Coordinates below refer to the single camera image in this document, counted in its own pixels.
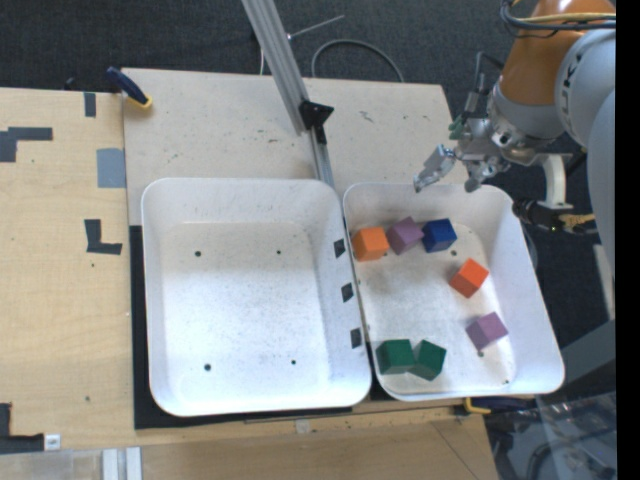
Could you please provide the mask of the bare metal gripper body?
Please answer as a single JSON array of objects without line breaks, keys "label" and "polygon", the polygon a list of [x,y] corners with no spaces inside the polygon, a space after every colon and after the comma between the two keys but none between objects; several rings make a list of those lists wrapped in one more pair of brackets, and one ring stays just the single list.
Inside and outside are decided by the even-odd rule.
[{"label": "bare metal gripper body", "polygon": [[499,117],[458,116],[453,122],[454,153],[469,169],[508,169],[511,164],[530,166],[536,156],[531,140]]}]

